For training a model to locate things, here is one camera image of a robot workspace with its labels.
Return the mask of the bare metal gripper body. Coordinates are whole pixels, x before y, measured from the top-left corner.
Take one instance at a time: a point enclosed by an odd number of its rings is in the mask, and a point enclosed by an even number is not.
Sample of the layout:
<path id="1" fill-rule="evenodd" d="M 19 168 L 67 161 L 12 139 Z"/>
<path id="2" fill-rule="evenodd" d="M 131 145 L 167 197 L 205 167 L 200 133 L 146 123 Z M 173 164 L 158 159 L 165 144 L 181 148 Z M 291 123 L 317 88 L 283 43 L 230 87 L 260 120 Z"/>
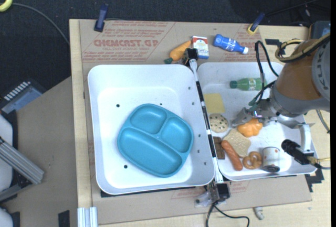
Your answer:
<path id="1" fill-rule="evenodd" d="M 250 106 L 253 118 L 259 120 L 261 117 L 273 116 L 275 121 L 278 116 L 283 112 L 282 106 L 276 101 L 275 98 L 261 99 L 259 101 L 253 99 L 248 104 Z"/>

